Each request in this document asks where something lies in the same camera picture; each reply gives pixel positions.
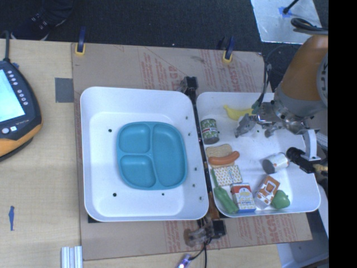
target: cardboard sheet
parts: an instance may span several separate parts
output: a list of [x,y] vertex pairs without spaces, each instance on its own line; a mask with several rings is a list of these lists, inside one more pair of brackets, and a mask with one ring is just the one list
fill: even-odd
[[[185,76],[197,77],[202,92],[260,92],[263,58],[254,52],[233,52],[230,64],[221,50],[86,44],[76,55],[72,44],[74,106],[80,200],[81,245],[84,260],[197,251],[184,241],[184,231],[196,221],[99,223],[84,207],[81,157],[80,95],[92,86],[177,90]],[[208,249],[311,240],[305,213],[224,218],[227,234]]]

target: person's leg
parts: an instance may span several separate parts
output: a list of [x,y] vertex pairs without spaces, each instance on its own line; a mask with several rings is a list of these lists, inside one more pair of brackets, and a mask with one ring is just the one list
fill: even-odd
[[11,38],[43,41],[50,31],[62,24],[72,13],[75,0],[42,0],[34,16],[11,32]]

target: banana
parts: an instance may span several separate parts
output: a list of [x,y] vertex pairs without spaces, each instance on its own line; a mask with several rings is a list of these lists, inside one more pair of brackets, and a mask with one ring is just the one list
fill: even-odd
[[252,115],[252,108],[246,109],[246,110],[236,110],[233,108],[230,108],[228,105],[223,105],[224,109],[227,112],[227,115],[230,119],[233,120],[238,120],[240,116],[244,116],[246,113],[249,115]]

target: hot dog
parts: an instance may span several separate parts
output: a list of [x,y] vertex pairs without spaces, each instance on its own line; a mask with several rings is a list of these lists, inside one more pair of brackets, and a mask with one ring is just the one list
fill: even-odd
[[234,162],[239,156],[240,153],[238,151],[233,151],[231,154],[224,157],[209,157],[208,163],[211,165],[227,165]]

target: table surface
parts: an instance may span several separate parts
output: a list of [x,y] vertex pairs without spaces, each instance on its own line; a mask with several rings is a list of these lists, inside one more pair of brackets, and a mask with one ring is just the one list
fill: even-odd
[[[5,53],[4,39],[0,53]],[[81,245],[74,105],[55,99],[55,79],[72,78],[71,43],[11,40],[9,58],[33,87],[44,125],[25,149],[0,163],[0,266],[60,267],[61,248]],[[208,267],[281,267],[276,245],[209,250],[207,255]],[[182,256],[84,261],[83,267],[175,267]],[[203,253],[190,264],[195,267],[204,267]]]

